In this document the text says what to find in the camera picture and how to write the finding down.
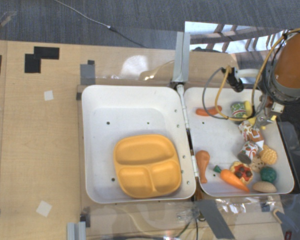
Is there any orange sausage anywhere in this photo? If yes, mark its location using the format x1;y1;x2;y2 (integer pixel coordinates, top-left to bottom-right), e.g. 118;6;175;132
195;105;223;117

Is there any pizza slice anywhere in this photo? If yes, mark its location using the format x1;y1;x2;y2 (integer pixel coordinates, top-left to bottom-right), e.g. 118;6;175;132
229;161;254;185

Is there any brown chicken drumstick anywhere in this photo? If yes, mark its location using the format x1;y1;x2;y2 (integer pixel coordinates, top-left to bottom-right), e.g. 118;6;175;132
195;149;211;184

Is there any black cylinder on white bracket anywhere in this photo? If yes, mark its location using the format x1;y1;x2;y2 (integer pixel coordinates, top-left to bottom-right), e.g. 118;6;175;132
221;67;260;93

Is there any tan bread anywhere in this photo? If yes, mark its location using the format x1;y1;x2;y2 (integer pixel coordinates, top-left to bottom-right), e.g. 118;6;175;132
251;180;278;194

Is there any yellow banana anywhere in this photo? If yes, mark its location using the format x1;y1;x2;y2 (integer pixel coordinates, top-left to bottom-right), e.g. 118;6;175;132
243;100;257;126

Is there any chocolate chip biscuit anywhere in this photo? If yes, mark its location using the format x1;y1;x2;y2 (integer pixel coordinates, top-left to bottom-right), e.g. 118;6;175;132
248;154;266;174

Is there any yellow corn cob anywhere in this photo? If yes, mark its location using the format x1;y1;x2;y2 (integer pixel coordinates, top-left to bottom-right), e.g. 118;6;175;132
259;144;278;166

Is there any white and orange can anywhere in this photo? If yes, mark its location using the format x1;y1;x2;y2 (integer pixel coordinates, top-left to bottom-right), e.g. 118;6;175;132
237;140;260;165

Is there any orange carrot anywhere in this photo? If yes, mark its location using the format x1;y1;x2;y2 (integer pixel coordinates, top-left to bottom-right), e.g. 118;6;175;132
212;165;251;194

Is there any green broccoli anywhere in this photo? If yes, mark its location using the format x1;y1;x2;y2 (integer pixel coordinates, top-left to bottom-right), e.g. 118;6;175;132
259;166;278;184

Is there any white and orange carton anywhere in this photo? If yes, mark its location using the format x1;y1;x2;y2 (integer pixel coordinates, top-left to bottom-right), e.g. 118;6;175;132
238;120;266;148

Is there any white plastic tray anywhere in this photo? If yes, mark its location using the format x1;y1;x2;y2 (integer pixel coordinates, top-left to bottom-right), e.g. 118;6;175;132
183;86;295;198
81;84;197;205

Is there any orange divided plate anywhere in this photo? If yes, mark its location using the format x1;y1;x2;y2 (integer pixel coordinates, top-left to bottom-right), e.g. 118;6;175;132
112;133;183;199

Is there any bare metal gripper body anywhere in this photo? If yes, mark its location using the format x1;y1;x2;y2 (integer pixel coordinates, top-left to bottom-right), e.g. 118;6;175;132
258;93;286;120

